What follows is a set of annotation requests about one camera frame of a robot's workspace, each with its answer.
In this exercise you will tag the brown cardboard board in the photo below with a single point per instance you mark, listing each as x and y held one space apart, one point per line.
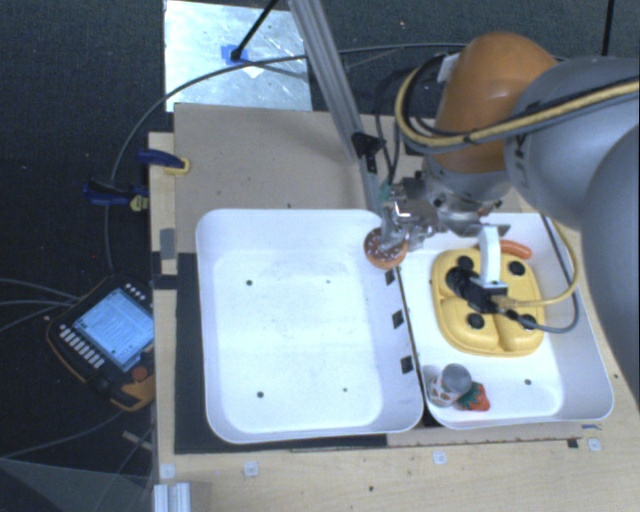
260 160

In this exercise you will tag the orange sausage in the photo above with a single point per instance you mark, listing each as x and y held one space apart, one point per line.
517 248

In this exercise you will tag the small can with grey lid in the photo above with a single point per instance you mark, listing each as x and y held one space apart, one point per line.
450 382

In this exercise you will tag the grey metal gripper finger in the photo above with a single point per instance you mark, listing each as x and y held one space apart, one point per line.
388 235
415 240

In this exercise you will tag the brown sprinkled doughnut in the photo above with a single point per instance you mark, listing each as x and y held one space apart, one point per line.
375 250

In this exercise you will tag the black cylinder on white bracket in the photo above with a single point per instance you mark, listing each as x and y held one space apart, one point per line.
475 290

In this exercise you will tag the red strawberry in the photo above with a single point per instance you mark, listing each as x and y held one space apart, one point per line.
477 400

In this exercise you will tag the white plastic tray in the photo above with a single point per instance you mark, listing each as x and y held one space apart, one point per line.
520 385
295 330

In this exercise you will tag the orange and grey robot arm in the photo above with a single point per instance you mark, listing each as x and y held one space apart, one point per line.
565 150

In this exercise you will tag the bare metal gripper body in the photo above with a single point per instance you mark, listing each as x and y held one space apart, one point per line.
422 212

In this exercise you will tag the yellow divided plate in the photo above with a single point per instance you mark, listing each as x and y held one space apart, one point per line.
500 335

